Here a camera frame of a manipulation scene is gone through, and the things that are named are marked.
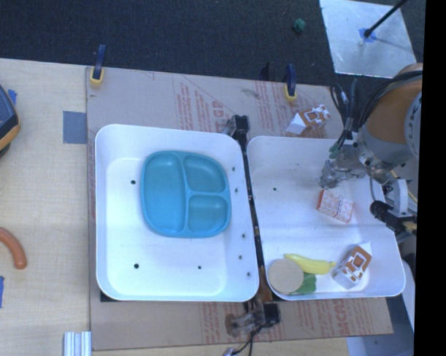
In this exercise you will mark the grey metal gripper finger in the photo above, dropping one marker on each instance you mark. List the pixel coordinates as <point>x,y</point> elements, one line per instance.
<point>338,179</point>
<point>326,174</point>

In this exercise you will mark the yellow banana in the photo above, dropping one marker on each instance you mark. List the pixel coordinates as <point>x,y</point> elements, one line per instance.
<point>311,265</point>

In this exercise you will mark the brown cardboard board red print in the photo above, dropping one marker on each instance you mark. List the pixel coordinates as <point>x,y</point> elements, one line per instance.
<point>145,98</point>

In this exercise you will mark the blue divided plate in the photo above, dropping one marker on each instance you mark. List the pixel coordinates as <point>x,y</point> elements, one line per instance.
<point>164,193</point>

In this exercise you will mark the black cylinder on white bracket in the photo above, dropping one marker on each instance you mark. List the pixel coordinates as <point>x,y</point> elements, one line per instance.
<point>388,212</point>

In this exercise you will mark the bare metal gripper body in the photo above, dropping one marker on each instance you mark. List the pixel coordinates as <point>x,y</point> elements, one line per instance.
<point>349,161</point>

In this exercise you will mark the orange and white carton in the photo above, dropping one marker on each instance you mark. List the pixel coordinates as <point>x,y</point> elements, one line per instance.
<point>312,118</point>
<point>353,267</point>

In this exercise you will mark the green lettuce leaf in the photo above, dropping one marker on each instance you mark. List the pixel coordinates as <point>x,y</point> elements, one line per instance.
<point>310,284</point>

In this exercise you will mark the small green broccoli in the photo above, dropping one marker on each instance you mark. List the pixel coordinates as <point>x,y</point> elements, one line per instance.
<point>299,26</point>

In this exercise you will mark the thin black and white rod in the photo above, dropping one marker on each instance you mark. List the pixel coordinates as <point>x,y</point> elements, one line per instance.
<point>252,207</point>

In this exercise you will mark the round tan biscuit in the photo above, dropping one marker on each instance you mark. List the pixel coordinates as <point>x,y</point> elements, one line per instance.
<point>285,277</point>

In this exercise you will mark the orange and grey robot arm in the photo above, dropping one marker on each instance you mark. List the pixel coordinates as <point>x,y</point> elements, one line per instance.
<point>389,117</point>

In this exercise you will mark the white plastic tray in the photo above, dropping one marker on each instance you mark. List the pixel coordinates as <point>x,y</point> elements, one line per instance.
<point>168,266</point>
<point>294,227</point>

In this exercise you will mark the orange and white flat packet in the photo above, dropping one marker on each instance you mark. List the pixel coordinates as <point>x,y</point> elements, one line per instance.
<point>335,206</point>

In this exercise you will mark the orange sausage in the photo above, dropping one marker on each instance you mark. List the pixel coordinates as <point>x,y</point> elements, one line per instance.
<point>12,244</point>

